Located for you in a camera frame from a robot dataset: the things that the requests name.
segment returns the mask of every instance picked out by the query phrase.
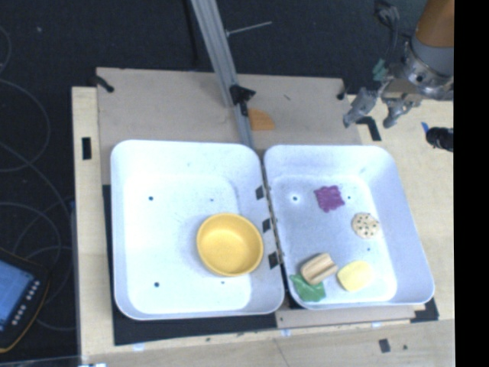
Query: robotic hand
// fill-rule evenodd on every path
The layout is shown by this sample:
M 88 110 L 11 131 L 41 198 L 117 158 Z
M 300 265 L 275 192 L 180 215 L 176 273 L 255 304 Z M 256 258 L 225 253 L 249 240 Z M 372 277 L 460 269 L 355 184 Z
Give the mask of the robotic hand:
M 392 30 L 391 46 L 397 42 L 399 14 L 386 2 L 376 1 L 379 20 Z M 374 68 L 379 90 L 361 88 L 344 115 L 345 127 L 365 117 L 377 99 L 387 105 L 384 127 L 390 128 L 397 119 L 417 107 L 423 99 L 453 100 L 455 0 L 428 0 L 415 34 L 405 45 L 399 63 L 385 67 L 381 60 Z

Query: black clamp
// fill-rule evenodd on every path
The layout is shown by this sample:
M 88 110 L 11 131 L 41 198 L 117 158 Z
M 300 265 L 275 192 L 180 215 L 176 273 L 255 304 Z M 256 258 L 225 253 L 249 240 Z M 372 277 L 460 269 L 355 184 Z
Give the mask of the black clamp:
M 241 114 L 245 117 L 248 117 L 248 107 L 246 106 L 246 102 L 249 101 L 256 91 L 252 89 L 245 89 L 244 87 L 238 86 L 234 84 L 229 87 L 229 92 L 231 93 L 232 102 L 236 105 L 239 105 L 241 109 Z

